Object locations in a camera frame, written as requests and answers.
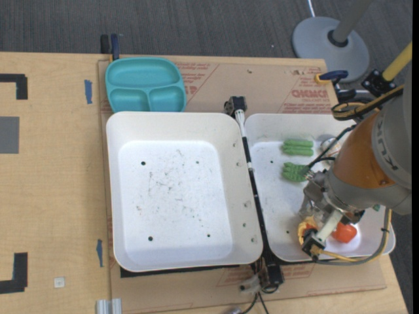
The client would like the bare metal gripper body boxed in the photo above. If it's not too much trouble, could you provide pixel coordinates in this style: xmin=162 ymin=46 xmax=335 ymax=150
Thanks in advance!
xmin=303 ymin=170 xmax=348 ymax=217

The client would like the yellow toy food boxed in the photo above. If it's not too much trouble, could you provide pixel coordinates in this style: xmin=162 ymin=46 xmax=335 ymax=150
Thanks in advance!
xmin=297 ymin=220 xmax=316 ymax=243

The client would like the white plastic tray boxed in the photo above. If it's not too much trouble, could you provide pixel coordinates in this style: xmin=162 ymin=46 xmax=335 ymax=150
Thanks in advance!
xmin=105 ymin=111 xmax=264 ymax=273
xmin=244 ymin=113 xmax=397 ymax=263

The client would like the green toy asparagus bundle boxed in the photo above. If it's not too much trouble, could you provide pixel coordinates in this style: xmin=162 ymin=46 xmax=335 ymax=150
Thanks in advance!
xmin=282 ymin=161 xmax=310 ymax=183
xmin=282 ymin=138 xmax=315 ymax=157

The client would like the orange toy fruit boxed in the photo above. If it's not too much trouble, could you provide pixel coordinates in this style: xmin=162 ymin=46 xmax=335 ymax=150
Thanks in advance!
xmin=331 ymin=222 xmax=358 ymax=244

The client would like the thin black and white rod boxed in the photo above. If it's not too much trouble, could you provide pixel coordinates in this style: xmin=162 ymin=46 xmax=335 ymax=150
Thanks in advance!
xmin=234 ymin=109 xmax=268 ymax=258

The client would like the brown cardboard board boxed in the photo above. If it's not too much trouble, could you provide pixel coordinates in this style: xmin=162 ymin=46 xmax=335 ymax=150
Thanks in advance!
xmin=97 ymin=54 xmax=388 ymax=314

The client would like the grey stand with round base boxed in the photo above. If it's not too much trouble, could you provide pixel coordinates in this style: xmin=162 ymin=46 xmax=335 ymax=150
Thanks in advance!
xmin=291 ymin=0 xmax=388 ymax=84

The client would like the teal divided plate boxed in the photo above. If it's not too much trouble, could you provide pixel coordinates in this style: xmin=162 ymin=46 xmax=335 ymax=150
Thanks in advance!
xmin=104 ymin=56 xmax=188 ymax=114

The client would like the black cylinder on white bracket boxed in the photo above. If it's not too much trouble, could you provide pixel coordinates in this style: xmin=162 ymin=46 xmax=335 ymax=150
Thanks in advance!
xmin=301 ymin=210 xmax=345 ymax=258

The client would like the black block with wires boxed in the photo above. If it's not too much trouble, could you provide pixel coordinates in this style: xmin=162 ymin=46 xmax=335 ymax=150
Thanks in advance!
xmin=223 ymin=95 xmax=247 ymax=116
xmin=261 ymin=262 xmax=285 ymax=290

